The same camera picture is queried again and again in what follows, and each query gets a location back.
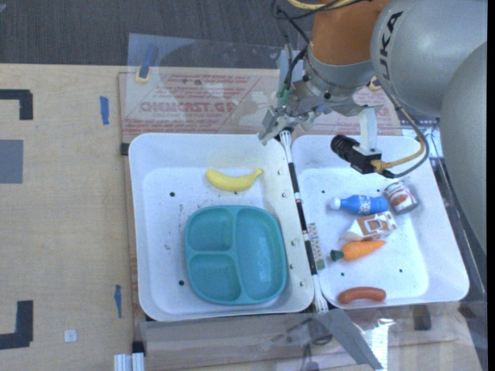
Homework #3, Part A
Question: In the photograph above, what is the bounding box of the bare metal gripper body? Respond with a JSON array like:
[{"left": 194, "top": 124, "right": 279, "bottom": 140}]
[{"left": 274, "top": 81, "right": 364, "bottom": 123}]

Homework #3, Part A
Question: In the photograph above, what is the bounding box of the yellow banana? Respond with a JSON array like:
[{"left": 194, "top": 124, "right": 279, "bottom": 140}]
[{"left": 205, "top": 168, "right": 265, "bottom": 193}]

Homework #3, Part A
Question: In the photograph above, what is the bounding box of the thin black and white rod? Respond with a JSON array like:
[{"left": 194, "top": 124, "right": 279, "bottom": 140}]
[{"left": 278, "top": 128, "right": 329, "bottom": 314}]

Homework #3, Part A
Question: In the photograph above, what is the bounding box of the brown cardboard board red print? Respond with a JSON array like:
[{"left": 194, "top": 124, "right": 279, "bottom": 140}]
[{"left": 118, "top": 70, "right": 442, "bottom": 347}]

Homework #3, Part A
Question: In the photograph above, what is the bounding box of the blue bottle with white cap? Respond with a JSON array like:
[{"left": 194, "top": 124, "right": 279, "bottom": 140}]
[{"left": 329, "top": 194, "right": 390, "bottom": 216}]

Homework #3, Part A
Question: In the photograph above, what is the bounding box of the white printed flat packet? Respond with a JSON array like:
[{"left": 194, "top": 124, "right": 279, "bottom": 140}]
[{"left": 306, "top": 222, "right": 327, "bottom": 271}]

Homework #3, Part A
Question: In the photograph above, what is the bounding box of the red and white can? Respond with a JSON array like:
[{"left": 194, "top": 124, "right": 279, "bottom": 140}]
[{"left": 383, "top": 180, "right": 421, "bottom": 215}]

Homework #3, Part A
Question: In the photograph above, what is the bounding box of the teal divided plate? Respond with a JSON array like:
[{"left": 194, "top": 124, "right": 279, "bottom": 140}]
[{"left": 183, "top": 205, "right": 288, "bottom": 306}]

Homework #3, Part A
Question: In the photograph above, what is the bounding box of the white and orange carton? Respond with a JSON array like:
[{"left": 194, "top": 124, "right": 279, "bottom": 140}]
[{"left": 339, "top": 210, "right": 398, "bottom": 243}]

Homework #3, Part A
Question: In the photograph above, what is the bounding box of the white plastic tray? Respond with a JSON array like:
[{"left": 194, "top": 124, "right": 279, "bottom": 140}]
[
  {"left": 128, "top": 132, "right": 315, "bottom": 322},
  {"left": 290, "top": 134, "right": 471, "bottom": 310}
]

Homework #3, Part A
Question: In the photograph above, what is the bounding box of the orange carrot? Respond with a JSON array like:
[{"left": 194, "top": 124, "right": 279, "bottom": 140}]
[{"left": 329, "top": 240, "right": 387, "bottom": 263}]

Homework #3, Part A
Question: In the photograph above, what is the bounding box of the red sausage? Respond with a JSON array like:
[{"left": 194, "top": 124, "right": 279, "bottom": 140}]
[{"left": 338, "top": 286, "right": 387, "bottom": 305}]

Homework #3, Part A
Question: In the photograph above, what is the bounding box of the black cylinder on white bracket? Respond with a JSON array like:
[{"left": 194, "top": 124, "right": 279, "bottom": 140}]
[{"left": 330, "top": 106, "right": 384, "bottom": 175}]

